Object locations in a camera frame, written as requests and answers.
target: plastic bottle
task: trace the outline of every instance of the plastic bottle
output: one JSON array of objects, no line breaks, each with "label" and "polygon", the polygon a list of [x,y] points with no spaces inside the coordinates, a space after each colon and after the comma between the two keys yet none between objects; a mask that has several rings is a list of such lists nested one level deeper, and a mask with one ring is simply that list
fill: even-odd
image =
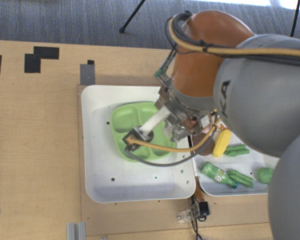
[{"label": "plastic bottle", "polygon": [[231,188],[236,189],[238,182],[231,179],[229,175],[219,167],[214,166],[210,162],[206,162],[201,169],[201,172],[204,175],[207,175],[209,178],[215,180],[218,183],[227,184]]}]

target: black pole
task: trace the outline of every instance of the black pole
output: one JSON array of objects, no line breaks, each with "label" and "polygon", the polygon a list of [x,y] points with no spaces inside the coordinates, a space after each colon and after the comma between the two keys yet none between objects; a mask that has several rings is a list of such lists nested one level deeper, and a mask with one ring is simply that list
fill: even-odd
[{"label": "black pole", "polygon": [[130,21],[134,18],[134,16],[136,15],[136,13],[139,11],[140,7],[144,4],[146,0],[141,0],[141,2],[138,4],[138,6],[135,8],[135,10],[133,11],[133,13],[131,14],[131,16],[128,18],[128,20],[126,21],[126,23],[123,25],[123,27],[121,27],[119,29],[120,33],[124,33],[126,30],[126,27],[129,25]]},{"label": "black pole", "polygon": [[293,19],[293,24],[292,24],[290,37],[293,37],[294,34],[295,34],[295,29],[296,29],[296,25],[297,25],[298,14],[299,14],[299,7],[300,7],[300,0],[298,0],[298,3],[296,5],[296,9],[295,9],[295,12],[294,12],[294,19]]}]

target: yellow cable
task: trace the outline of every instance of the yellow cable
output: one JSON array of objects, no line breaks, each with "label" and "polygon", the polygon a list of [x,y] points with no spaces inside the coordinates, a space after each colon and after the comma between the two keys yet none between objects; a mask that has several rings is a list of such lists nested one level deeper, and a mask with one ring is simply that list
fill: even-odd
[{"label": "yellow cable", "polygon": [[193,147],[188,147],[188,148],[173,148],[173,147],[167,147],[167,146],[160,146],[160,145],[152,144],[152,143],[149,143],[149,142],[146,142],[146,141],[138,140],[133,135],[130,135],[126,139],[126,141],[130,145],[137,144],[137,145],[140,145],[140,146],[146,146],[148,148],[152,148],[152,149],[156,149],[156,150],[163,150],[163,151],[168,151],[168,152],[191,152],[191,151],[197,150],[198,148],[200,148],[206,142],[206,140],[210,137],[210,135],[215,130],[215,128],[217,128],[217,125],[220,123],[220,121],[221,121],[221,119],[218,118],[215,121],[214,125],[211,127],[211,129],[208,131],[208,133],[202,138],[202,140],[200,140]]},{"label": "yellow cable", "polygon": [[[179,39],[173,31],[174,17],[169,22],[169,33],[171,38],[177,45],[194,52],[203,52],[203,47],[191,44],[189,42]],[[218,55],[276,55],[276,56],[294,56],[300,57],[299,49],[286,49],[286,48],[220,48],[220,47],[208,47],[207,53]]]}]

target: bottle label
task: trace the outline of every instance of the bottle label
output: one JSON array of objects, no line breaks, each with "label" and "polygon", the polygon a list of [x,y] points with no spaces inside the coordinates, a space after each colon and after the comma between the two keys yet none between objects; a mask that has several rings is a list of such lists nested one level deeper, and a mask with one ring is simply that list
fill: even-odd
[{"label": "bottle label", "polygon": [[222,181],[222,176],[225,174],[225,171],[220,169],[218,170],[216,176],[214,177],[214,179],[217,181],[217,182],[221,182]]}]

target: green ball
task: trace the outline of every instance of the green ball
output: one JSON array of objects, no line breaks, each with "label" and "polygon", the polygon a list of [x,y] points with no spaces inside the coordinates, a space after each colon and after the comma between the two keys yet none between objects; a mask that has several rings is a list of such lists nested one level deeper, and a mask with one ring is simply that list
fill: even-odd
[{"label": "green ball", "polygon": [[268,168],[268,167],[261,167],[258,169],[258,179],[261,183],[269,184],[271,181],[272,173],[274,172],[274,169]]}]

